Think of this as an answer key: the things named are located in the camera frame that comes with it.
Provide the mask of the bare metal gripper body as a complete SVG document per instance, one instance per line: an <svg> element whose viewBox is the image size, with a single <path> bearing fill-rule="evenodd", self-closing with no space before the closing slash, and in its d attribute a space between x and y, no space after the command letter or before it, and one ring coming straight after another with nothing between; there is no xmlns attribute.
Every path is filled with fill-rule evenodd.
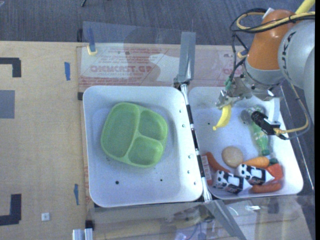
<svg viewBox="0 0 320 240"><path fill-rule="evenodd" d="M229 97L233 98L240 97L241 99L249 99L256 97L262 101L269 101L274 96L272 92L274 88L274 85L254 81L248 76L238 76L230 82L226 92Z"/></svg>

